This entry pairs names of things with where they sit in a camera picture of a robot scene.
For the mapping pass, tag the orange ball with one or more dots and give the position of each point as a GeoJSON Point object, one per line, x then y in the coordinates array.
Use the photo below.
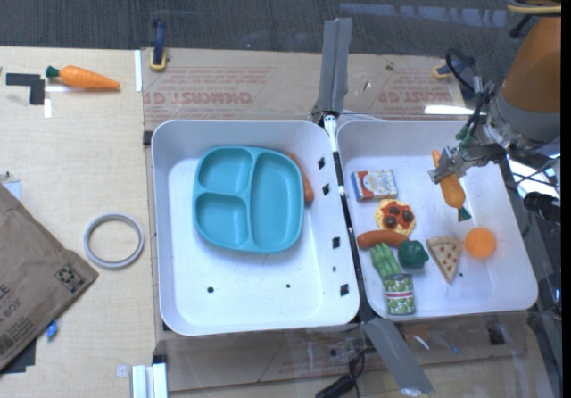
{"type": "Point", "coordinates": [480, 243]}

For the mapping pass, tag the dark green toy broccoli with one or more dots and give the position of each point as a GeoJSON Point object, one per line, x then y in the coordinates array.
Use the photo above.
{"type": "Point", "coordinates": [412, 254]}

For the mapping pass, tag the blue divided plate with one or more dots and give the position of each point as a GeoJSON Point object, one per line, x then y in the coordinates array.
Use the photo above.
{"type": "Point", "coordinates": [272, 200]}

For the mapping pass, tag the orange toy carrot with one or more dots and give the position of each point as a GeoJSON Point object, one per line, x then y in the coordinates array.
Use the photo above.
{"type": "Point", "coordinates": [452, 193]}
{"type": "Point", "coordinates": [87, 78]}

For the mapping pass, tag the red blue white carton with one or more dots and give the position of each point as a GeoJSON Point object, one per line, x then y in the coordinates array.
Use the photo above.
{"type": "Point", "coordinates": [374, 185]}

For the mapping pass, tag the orange toy sausage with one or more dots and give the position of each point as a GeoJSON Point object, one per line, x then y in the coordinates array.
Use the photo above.
{"type": "Point", "coordinates": [379, 238]}
{"type": "Point", "coordinates": [308, 188]}

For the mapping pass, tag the brown cardboard board red print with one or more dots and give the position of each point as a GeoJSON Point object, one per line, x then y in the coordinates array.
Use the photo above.
{"type": "Point", "coordinates": [214, 88]}

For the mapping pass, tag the brown paper bag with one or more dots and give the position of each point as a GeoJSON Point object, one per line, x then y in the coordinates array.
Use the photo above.
{"type": "Point", "coordinates": [31, 262]}

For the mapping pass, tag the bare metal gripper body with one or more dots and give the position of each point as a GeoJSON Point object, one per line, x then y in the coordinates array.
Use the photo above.
{"type": "Point", "coordinates": [484, 151]}

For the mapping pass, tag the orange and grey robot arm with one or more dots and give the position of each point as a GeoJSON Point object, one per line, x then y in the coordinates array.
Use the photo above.
{"type": "Point", "coordinates": [535, 70]}

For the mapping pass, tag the green peas can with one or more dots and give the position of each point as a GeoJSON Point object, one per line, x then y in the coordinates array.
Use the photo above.
{"type": "Point", "coordinates": [400, 296]}

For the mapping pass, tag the black cylinder on white bracket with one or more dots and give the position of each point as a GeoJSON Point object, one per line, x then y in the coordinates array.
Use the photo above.
{"type": "Point", "coordinates": [542, 205]}

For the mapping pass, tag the white plastic tray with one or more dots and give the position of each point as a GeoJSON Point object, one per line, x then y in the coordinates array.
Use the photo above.
{"type": "Point", "coordinates": [486, 289]}
{"type": "Point", "coordinates": [250, 289]}

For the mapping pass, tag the small blue object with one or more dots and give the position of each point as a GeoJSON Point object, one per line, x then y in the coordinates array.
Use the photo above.
{"type": "Point", "coordinates": [52, 329]}

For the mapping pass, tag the light green toy asparagus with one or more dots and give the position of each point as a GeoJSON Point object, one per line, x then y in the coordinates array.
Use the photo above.
{"type": "Point", "coordinates": [384, 260]}

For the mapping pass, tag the toy pizza slice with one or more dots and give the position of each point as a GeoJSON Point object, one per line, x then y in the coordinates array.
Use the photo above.
{"type": "Point", "coordinates": [446, 255]}

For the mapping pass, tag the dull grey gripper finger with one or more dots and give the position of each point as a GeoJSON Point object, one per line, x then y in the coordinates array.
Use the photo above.
{"type": "Point", "coordinates": [460, 168]}
{"type": "Point", "coordinates": [439, 171]}

